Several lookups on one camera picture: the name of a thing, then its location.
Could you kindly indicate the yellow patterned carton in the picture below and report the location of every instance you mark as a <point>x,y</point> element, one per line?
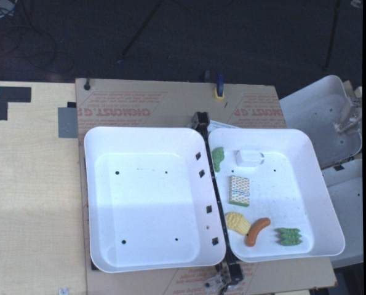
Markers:
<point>239,190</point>

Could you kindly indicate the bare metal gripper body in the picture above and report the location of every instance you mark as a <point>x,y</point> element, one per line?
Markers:
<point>350,120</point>

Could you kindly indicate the brown cardboard board red print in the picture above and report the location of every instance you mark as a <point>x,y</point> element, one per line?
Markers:
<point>176,109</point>

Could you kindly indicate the yellow corn cob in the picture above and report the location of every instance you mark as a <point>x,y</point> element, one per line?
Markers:
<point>236,223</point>

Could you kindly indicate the thin black rod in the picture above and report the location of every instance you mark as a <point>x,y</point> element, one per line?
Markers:
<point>215,180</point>

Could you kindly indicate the green broccoli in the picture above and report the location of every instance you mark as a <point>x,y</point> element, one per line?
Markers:
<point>217,157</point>

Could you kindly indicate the green pea pods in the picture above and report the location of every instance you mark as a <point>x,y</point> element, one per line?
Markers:
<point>288,237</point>

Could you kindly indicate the orange sausage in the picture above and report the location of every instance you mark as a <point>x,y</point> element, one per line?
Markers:
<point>256,230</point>

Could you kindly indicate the white plastic tray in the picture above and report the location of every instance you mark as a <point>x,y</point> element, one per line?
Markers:
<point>145,201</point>
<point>281,195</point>

